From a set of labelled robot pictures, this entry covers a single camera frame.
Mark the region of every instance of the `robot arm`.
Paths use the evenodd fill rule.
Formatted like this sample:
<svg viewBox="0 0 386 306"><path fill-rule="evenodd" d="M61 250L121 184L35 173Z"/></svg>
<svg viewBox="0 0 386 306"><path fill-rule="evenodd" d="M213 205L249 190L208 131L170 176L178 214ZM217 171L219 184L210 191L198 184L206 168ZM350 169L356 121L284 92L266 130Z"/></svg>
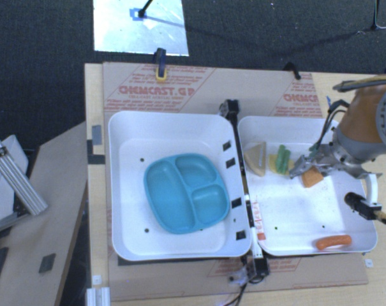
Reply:
<svg viewBox="0 0 386 306"><path fill-rule="evenodd" d="M323 176L330 175L334 170L343 170L357 179L372 181L375 175L364 170L362 164L386 154L385 83L386 76L377 76L364 82L342 83L335 86L334 89L339 91L357 89L356 95L350 104L343 100L333 103L329 108L320 139L310 148L308 156L303 155L295 162L295 166L289 171L290 177L301 175L314 166ZM334 114L340 112L336 110L340 105L347 107L347 110L337 128L333 129L331 142L321 144ZM356 209L356 205L362 206L361 200L361 196L358 201L355 196L349 196L346 202ZM363 201L366 204L363 207L371 208L367 214L377 207L374 202L368 196L367 201Z"/></svg>

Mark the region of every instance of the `aluminum sheet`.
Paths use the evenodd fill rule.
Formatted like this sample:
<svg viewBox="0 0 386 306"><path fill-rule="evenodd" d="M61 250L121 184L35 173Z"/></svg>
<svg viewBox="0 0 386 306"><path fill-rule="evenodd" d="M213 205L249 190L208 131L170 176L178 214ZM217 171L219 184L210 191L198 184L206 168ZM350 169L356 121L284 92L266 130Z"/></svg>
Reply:
<svg viewBox="0 0 386 306"><path fill-rule="evenodd" d="M181 0L154 0L145 17L137 11L148 0L93 0L94 49L106 52L188 56Z"/></svg>

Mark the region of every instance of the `black clamp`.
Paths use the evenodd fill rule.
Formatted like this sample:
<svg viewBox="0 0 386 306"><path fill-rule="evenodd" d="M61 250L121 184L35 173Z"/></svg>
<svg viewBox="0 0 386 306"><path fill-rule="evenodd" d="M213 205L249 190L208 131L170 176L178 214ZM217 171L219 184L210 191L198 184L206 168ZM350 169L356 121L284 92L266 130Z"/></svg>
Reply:
<svg viewBox="0 0 386 306"><path fill-rule="evenodd" d="M283 67L283 70L284 71L293 71L293 74L295 75L295 78L297 79L297 80L300 80L300 79L302 79L302 77L299 75L299 72L298 72L298 70L297 70L297 67L295 66L295 64L294 63L292 63L292 62L288 62L286 65L285 65L285 67Z"/></svg>
<svg viewBox="0 0 386 306"><path fill-rule="evenodd" d="M153 63L158 65L156 68L156 80L159 82L164 82L167 78L166 50L164 48L158 48L154 53Z"/></svg>

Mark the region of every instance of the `sticker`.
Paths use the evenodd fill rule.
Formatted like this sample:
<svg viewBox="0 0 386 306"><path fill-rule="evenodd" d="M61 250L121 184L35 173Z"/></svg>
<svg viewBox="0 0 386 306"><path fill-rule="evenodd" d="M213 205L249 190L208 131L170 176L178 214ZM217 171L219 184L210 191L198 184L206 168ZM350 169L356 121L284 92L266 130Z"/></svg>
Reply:
<svg viewBox="0 0 386 306"><path fill-rule="evenodd" d="M269 260L269 269L272 272L294 272L301 258L276 258Z"/></svg>
<svg viewBox="0 0 386 306"><path fill-rule="evenodd" d="M257 201L252 203L252 215L254 218L254 225L256 229L256 237L258 240L265 240L264 226L262 224L261 210Z"/></svg>
<svg viewBox="0 0 386 306"><path fill-rule="evenodd" d="M372 259L365 259L364 262L365 262L365 264L366 264L366 268L372 268L372 267L374 267L374 264L373 264L373 260L372 260Z"/></svg>
<svg viewBox="0 0 386 306"><path fill-rule="evenodd" d="M294 79L271 114L278 117L321 118L322 111L311 73L303 73L301 80Z"/></svg>
<svg viewBox="0 0 386 306"><path fill-rule="evenodd" d="M98 284L102 284L102 276L101 275L93 275L92 276L92 285L97 286Z"/></svg>
<svg viewBox="0 0 386 306"><path fill-rule="evenodd" d="M156 80L156 66L138 67L105 99L105 112L137 110L180 112L214 68L167 66L167 79Z"/></svg>
<svg viewBox="0 0 386 306"><path fill-rule="evenodd" d="M207 277L224 277L242 268L240 258L219 259L215 261Z"/></svg>

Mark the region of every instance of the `wooden board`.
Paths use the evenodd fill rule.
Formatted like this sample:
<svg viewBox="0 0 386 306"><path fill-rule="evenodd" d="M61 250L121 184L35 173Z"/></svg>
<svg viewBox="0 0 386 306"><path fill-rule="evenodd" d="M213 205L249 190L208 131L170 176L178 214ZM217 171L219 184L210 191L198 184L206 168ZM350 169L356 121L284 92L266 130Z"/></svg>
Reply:
<svg viewBox="0 0 386 306"><path fill-rule="evenodd" d="M41 146L31 183L48 203L0 239L8 255L0 275L0 306L59 305L85 205L86 127L78 125ZM50 271L39 273L44 256Z"/></svg>
<svg viewBox="0 0 386 306"><path fill-rule="evenodd" d="M85 77L87 78L86 96L87 96L87 127L88 127L88 139L91 138L91 129L93 126L101 125L103 127L103 93L101 88L103 85L103 66L99 64L88 64L85 66ZM332 91L332 86L340 83L343 80L361 79L370 77L369 75L353 75L353 74L326 74L326 73L312 73L313 81L316 87L316 93L322 108L322 113L325 115L327 111L326 96L330 96L332 101L338 98L350 100L353 97L353 93L342 94ZM104 154L103 143L94 147L94 153ZM380 157L377 163L370 165L375 170L382 171L384 176L379 181L380 186L380 202L384 204L384 210L386 211L386 156ZM108 217L106 214L106 196L103 190L105 182L102 178L103 165L90 165L89 166L89 202L90 210L93 214L91 222L91 255L92 255L92 273L93 275L100 275L102 277L102 284L94 285L98 288L100 286L108 286L108 248L107 248L107 231L104 226ZM376 225L378 230L379 243L377 248L369 254L362 257L361 255L354 254L350 259L339 258L337 261L327 263L327 268L342 270L344 267L358 268L364 267L364 260L371 259L374 267L367 269L367 276L369 277L368 285L359 286L345 286L335 288L320 288L321 286L327 286L334 284L336 277L333 277L333 282L326 282L326 284L316 283L314 276L316 271L324 271L325 268L319 266L316 263L314 269L311 269L309 276L304 276L304 285L299 284L298 289L285 290L285 291L262 291L246 293L241 301L240 305L259 305L260 303L265 305L349 305L350 303L359 303L361 305L371 305L373 303L386 304L386 226L378 223ZM273 278L267 277L266 282L269 281L269 285L272 284ZM300 289L304 287L310 287L313 289ZM149 287L146 286L146 298L149 298ZM248 286L248 291L255 291L259 289L256 286ZM193 297L173 297L173 298L158 298L148 300L134 300L127 302L112 302L112 306L150 306L150 305L224 305L235 297L235 294L225 295L209 295L209 296L193 296Z"/></svg>

